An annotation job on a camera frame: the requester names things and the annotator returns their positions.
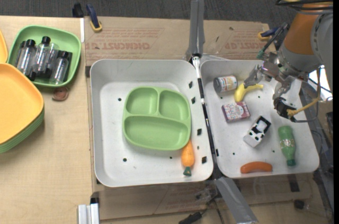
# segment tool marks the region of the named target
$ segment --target toy sausage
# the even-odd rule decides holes
[[[270,172],[273,170],[273,167],[270,163],[256,161],[256,162],[250,162],[245,165],[243,165],[240,168],[241,173],[249,173],[254,171],[265,171]]]

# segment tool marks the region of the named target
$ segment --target toy carrot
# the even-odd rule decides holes
[[[194,152],[191,139],[182,148],[181,152],[181,163],[185,167],[184,175],[191,176],[191,166],[194,164]]]

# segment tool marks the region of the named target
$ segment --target yellow banana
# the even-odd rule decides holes
[[[238,85],[237,89],[235,90],[235,93],[234,93],[234,100],[236,102],[241,102],[245,96],[245,94],[253,89],[256,89],[256,88],[263,88],[264,85],[261,85],[261,84],[256,84],[256,85],[253,85],[253,86],[248,86],[247,88],[244,87],[244,83]]]

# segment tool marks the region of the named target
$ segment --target cardboard sheet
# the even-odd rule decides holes
[[[100,59],[184,59],[189,46],[190,20],[98,17],[102,31],[94,32],[85,18],[86,72]],[[227,59],[253,60],[266,41],[258,33],[267,24],[204,21],[203,53]]]

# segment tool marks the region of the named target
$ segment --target white tray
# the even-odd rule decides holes
[[[91,67],[94,167],[108,187],[198,182],[210,177],[213,163],[194,67],[183,60],[99,60]],[[127,94],[138,86],[159,86],[185,95],[192,115],[195,164],[184,176],[181,150],[159,151],[129,143],[122,132]]]
[[[251,117],[245,120],[226,122],[221,107],[234,102],[234,91],[218,95],[213,87],[215,77],[235,75],[241,84],[249,72],[260,61],[208,60],[201,64],[200,72],[207,103],[208,117],[215,148],[218,150],[217,162],[221,172],[231,178],[257,177],[289,173],[308,173],[318,168],[319,156],[315,147],[308,123],[293,123],[280,117],[273,107],[272,96],[276,81],[261,81],[264,88],[255,89],[245,94],[243,101],[247,103]],[[291,88],[294,104],[302,107],[298,88]],[[251,128],[253,122],[262,115],[272,125],[261,143],[252,148],[243,141],[243,136]],[[297,114],[296,119],[305,120],[304,112]],[[290,125],[296,142],[296,166],[288,167],[279,146],[278,128]],[[240,173],[240,167],[248,162],[263,161],[272,164],[272,172]]]

